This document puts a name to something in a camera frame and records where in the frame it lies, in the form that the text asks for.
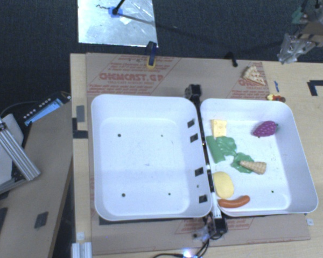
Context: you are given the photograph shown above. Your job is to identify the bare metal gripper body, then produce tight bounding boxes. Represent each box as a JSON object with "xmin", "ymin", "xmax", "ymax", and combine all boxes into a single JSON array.
[{"xmin": 300, "ymin": 6, "xmax": 323, "ymax": 47}]

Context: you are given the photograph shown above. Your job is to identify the tan pizza slice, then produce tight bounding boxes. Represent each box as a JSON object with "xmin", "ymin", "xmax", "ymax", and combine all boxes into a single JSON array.
[{"xmin": 242, "ymin": 65, "xmax": 268, "ymax": 87}]

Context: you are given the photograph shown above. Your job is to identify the small yellow and red toy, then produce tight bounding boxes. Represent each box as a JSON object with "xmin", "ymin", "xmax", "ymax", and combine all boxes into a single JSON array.
[{"xmin": 266, "ymin": 93, "xmax": 286, "ymax": 103}]

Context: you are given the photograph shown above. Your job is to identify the purple grapes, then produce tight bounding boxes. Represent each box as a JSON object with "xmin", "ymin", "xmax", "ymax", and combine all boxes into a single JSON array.
[{"xmin": 252, "ymin": 120, "xmax": 279, "ymax": 138}]

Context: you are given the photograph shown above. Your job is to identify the yellow cheese wedge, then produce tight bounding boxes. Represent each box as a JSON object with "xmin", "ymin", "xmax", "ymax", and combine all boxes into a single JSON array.
[{"xmin": 210, "ymin": 119, "xmax": 228, "ymax": 138}]

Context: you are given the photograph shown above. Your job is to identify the green lettuce leaf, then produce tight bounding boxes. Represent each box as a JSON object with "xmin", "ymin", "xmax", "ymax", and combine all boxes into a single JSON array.
[
  {"xmin": 216, "ymin": 136, "xmax": 238, "ymax": 157},
  {"xmin": 230, "ymin": 152, "xmax": 255, "ymax": 175}
]

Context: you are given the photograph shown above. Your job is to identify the thin black and white rod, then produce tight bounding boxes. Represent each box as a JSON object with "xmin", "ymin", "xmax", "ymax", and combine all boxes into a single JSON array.
[{"xmin": 193, "ymin": 95, "xmax": 222, "ymax": 221}]

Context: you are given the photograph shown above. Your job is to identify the tan ice cream cone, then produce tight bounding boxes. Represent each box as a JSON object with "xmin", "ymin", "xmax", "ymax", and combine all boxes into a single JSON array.
[{"xmin": 239, "ymin": 160, "xmax": 268, "ymax": 175}]

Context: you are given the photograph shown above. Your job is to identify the dark green flat strip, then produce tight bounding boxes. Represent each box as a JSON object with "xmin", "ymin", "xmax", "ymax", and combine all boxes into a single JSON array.
[{"xmin": 205, "ymin": 135, "xmax": 227, "ymax": 164}]

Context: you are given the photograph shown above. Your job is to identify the white plastic tray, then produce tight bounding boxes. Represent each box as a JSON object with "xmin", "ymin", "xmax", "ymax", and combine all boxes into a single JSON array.
[
  {"xmin": 199, "ymin": 98, "xmax": 319, "ymax": 218},
  {"xmin": 90, "ymin": 93, "xmax": 214, "ymax": 223}
]

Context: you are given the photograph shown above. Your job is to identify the brown cardboard board red print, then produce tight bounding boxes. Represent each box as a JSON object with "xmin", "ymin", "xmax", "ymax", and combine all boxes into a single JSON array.
[{"xmin": 85, "ymin": 53, "xmax": 312, "ymax": 255}]

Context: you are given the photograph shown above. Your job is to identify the yellow potato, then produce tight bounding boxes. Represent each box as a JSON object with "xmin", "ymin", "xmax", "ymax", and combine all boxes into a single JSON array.
[{"xmin": 212, "ymin": 171, "xmax": 235, "ymax": 199}]

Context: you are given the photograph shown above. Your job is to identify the orange sausage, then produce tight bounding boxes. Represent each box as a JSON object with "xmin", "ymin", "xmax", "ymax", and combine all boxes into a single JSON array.
[{"xmin": 217, "ymin": 195, "xmax": 251, "ymax": 209}]

